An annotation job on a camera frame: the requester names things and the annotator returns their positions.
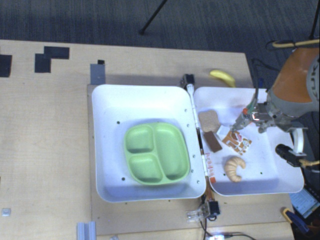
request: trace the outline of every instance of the table surface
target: table surface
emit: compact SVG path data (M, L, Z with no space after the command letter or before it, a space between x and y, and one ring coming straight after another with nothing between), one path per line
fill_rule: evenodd
M44 46L69 47L70 57L52 59L51 73L35 73L35 54L43 54ZM2 240L74 240L77 223L93 219L90 64L105 61L109 84L177 86L184 74L194 74L196 87L225 87L224 82L209 77L212 69L220 69L235 78L237 87L252 87L243 53L0 40L0 54L12 55L10 77L0 78L0 209L11 208L10 216L0 216ZM209 232L242 232L259 240L294 239L281 215L283 207L292 208L288 194L215 197L221 215L208 224ZM163 216L160 221L150 219L150 225L148 218L139 217L147 209L144 202L127 205L127 214L119 204L108 203L111 215L119 216L121 211L123 218L130 216L136 224L167 227L150 232L137 231L132 225L119 228L120 240L202 239L198 224L166 217L169 211L193 210L186 209L189 202L154 202L151 210Z

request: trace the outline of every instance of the black pole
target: black pole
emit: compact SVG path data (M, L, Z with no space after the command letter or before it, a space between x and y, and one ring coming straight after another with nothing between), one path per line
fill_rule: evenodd
M154 13L152 14L152 16L150 17L150 19L146 22L146 24L143 26L143 28L141 28L139 30L139 34L143 35L145 33L145 30L147 29L147 27L150 25L150 23L153 21L153 19L157 16L158 12L160 12L161 8L165 5L165 3L168 0L163 0L161 2L161 4L159 5L159 7L154 11Z
M313 26L312 26L311 34L309 36L310 40L315 39L315 30L316 30L316 26L317 26L317 22L318 22L318 17L319 17L319 3L320 3L320 0L318 0L318 5L316 6L315 16L314 16L314 20L313 20Z

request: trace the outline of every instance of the wooden table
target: wooden table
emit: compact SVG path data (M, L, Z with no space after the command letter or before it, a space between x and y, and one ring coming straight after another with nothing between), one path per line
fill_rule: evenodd
M52 59L51 73L35 73L35 54L43 54L44 46L69 47L70 56ZM10 216L0 216L1 240L74 240L77 223L94 219L87 103L90 64L104 60L110 84L176 86L183 74L194 74L196 87L224 87L209 77L212 69L221 69L234 76L237 87L252 87L243 53L0 40L0 54L12 55L10 77L0 78L0 209L11 208ZM208 224L209 232L294 239L280 213L283 207L292 208L288 194L215 197L221 215ZM184 220L188 202L153 202L153 212L163 217L144 225L151 232L134 227L146 222L139 217L146 203L122 204L127 213L121 204L106 204L120 224L128 216L134 221L116 229L120 240L202 239L200 226ZM171 223L166 215L172 211L180 219ZM157 230L159 225L166 230Z

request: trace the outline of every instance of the banana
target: banana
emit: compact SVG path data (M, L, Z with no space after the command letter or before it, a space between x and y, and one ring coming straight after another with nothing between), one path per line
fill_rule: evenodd
M212 70L209 74L214 78L223 80L230 87L236 87L236 80L226 72L215 69Z

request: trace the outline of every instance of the snack package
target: snack package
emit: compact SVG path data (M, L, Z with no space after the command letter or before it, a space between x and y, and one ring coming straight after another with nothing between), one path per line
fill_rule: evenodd
M224 144L232 148L239 155L243 155L252 143L250 139L243 136L240 132L236 130L232 132L229 127L223 125L217 131L217 135Z

